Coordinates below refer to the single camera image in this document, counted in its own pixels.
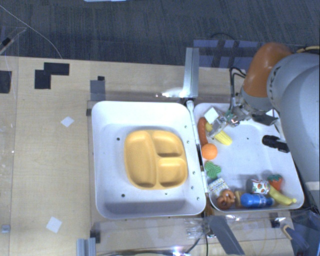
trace table surface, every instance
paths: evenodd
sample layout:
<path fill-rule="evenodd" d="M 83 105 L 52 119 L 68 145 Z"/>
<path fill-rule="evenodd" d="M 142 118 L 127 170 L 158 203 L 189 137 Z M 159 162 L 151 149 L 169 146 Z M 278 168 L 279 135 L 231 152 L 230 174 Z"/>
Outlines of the table surface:
<path fill-rule="evenodd" d="M 12 70 L 12 74 L 18 72 L 18 91 L 11 231 L 1 234 L 0 245 L 7 243 L 9 236 L 9 246 L 0 246 L 0 254 L 76 255 L 77 239 L 89 238 L 91 229 L 86 116 L 90 81 L 97 80 L 98 76 L 105 77 L 107 94 L 147 92 L 155 95 L 182 87 L 184 67 L 26 57 L 14 60 L 18 62 L 18 70 Z M 43 70 L 44 62 L 68 63 L 70 73 L 68 76 L 52 75 L 51 89 L 35 89 L 35 70 Z M 236 91 L 241 82 L 237 81 Z M 200 68 L 200 95 L 227 99 L 229 90 L 227 69 Z M 66 117 L 74 120 L 69 127 L 61 124 Z M 288 212 L 281 214 L 290 219 Z M 51 217 L 62 222 L 57 233 L 46 228 Z M 263 219 L 268 215 L 249 214 L 249 217 L 251 222 L 233 222 L 231 225 L 247 255 L 293 254 L 291 243 L 281 230 L 271 228 L 270 222 Z M 121 249 L 124 243 L 133 240 L 135 231 L 126 230 L 125 225 L 122 231 L 110 237 L 106 251 Z M 171 233 L 170 229 L 173 227 L 167 227 L 166 232 Z M 149 241 L 147 235 L 139 239 L 142 244 L 143 240 Z M 192 252 L 204 255 L 205 251 L 202 241 Z M 216 238 L 209 240 L 209 255 L 225 255 Z"/>

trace blue can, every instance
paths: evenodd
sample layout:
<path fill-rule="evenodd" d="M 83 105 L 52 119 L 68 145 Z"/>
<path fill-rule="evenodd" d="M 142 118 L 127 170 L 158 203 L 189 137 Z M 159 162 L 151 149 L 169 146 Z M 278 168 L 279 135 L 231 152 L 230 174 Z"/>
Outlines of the blue can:
<path fill-rule="evenodd" d="M 246 208 L 270 207 L 275 203 L 271 197 L 265 197 L 263 194 L 244 193 L 240 198 L 241 205 Z"/>

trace orange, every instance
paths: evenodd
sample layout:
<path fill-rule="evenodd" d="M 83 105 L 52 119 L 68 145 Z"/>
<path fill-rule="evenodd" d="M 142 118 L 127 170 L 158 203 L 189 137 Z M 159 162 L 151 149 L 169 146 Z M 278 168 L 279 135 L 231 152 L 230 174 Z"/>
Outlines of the orange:
<path fill-rule="evenodd" d="M 203 145 L 203 147 L 201 148 L 201 152 L 202 152 L 203 158 L 205 158 L 207 160 L 212 160 L 217 156 L 218 149 L 215 145 L 213 145 L 211 143 L 207 143 L 207 144 Z"/>

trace pretzel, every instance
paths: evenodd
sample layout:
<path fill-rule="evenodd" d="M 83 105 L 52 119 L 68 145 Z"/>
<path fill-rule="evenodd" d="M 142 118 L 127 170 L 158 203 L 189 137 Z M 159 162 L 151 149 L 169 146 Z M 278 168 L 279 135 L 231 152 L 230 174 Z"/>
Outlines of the pretzel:
<path fill-rule="evenodd" d="M 225 189 L 216 199 L 216 202 L 220 209 L 228 210 L 235 202 L 235 195 L 231 190 Z"/>

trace yellow plate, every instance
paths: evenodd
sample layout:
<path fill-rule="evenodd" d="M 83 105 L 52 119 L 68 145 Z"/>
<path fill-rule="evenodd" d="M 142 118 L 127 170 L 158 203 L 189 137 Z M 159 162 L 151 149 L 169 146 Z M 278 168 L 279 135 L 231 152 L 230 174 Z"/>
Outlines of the yellow plate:
<path fill-rule="evenodd" d="M 124 142 L 124 164 L 139 189 L 163 190 L 182 185 L 188 177 L 182 141 L 164 130 L 137 130 Z"/>

